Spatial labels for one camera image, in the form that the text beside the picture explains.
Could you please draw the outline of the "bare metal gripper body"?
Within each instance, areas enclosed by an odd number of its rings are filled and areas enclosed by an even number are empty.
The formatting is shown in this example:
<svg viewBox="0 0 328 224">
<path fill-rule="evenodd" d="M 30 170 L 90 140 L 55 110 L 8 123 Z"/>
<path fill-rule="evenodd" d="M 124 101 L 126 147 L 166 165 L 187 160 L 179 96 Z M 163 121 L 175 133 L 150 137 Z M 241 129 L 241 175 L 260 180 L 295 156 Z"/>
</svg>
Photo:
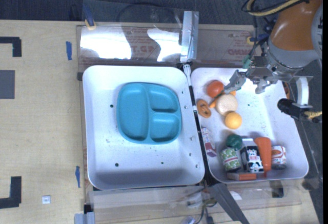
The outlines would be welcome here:
<svg viewBox="0 0 328 224">
<path fill-rule="evenodd" d="M 254 56 L 250 60 L 246 77 L 254 84 L 275 84 L 279 80 L 289 82 L 293 78 L 293 70 L 282 65 L 274 59 L 264 56 Z"/>
</svg>

